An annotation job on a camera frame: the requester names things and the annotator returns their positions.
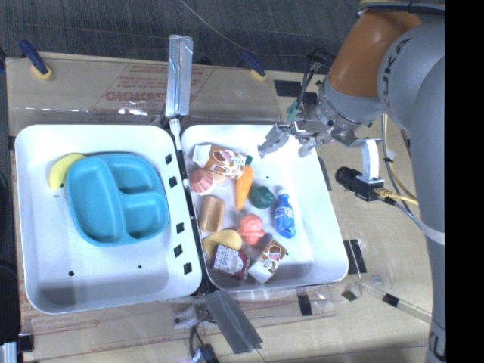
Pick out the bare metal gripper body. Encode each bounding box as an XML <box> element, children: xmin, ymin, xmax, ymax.
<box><xmin>289</xmin><ymin>92</ymin><xmax>365</xmax><ymax>147</ymax></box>

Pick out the orange and white carton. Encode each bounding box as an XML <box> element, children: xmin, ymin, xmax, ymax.
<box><xmin>191</xmin><ymin>143</ymin><xmax>249</xmax><ymax>181</ymax></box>

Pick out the orange carrot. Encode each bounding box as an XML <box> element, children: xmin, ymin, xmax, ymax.
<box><xmin>235</xmin><ymin>155</ymin><xmax>255</xmax><ymax>211</ymax></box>

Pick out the green broccoli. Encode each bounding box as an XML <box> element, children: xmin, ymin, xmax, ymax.
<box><xmin>248</xmin><ymin>185</ymin><xmax>276</xmax><ymax>209</ymax></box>

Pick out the white plastic tray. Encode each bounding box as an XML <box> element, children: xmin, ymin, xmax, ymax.
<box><xmin>14</xmin><ymin>123</ymin><xmax>203</xmax><ymax>315</ymax></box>
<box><xmin>180</xmin><ymin>123</ymin><xmax>349</xmax><ymax>293</ymax></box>

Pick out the blue bottle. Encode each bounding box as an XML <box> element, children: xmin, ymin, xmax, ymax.
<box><xmin>274</xmin><ymin>194</ymin><xmax>297</xmax><ymax>240</ymax></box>

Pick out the pink shell-shaped cake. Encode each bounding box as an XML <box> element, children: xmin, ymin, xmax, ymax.
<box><xmin>188</xmin><ymin>169</ymin><xmax>217</xmax><ymax>197</ymax></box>

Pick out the pink-orange lumpy toy food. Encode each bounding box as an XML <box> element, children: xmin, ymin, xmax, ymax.
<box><xmin>237</xmin><ymin>213</ymin><xmax>265</xmax><ymax>247</ymax></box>

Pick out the tan bread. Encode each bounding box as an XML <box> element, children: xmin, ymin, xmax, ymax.
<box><xmin>199</xmin><ymin>195</ymin><xmax>227</xmax><ymax>234</ymax></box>

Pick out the yellow rounded toy food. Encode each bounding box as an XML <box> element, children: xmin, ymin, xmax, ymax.
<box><xmin>202</xmin><ymin>228</ymin><xmax>244</xmax><ymax>258</ymax></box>

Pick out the brown and white carton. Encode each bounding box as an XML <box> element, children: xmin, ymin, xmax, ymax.
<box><xmin>247</xmin><ymin>239</ymin><xmax>288</xmax><ymax>285</ymax></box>

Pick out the dark red packet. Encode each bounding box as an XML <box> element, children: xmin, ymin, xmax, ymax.
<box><xmin>209</xmin><ymin>244</ymin><xmax>252</xmax><ymax>281</ymax></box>

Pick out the blue divided plate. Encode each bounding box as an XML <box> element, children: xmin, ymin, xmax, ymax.
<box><xmin>66</xmin><ymin>153</ymin><xmax>170</xmax><ymax>247</ymax></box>

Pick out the brown cardboard board red print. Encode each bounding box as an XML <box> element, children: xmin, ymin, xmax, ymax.
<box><xmin>5</xmin><ymin>51</ymin><xmax>434</xmax><ymax>363</ymax></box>

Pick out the yellow banana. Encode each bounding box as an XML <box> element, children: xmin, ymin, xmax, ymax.
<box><xmin>48</xmin><ymin>152</ymin><xmax>87</xmax><ymax>192</ymax></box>

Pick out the black cylinder on white bracket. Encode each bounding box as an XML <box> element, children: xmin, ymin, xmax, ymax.
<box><xmin>334</xmin><ymin>138</ymin><xmax>386</xmax><ymax>203</ymax></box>

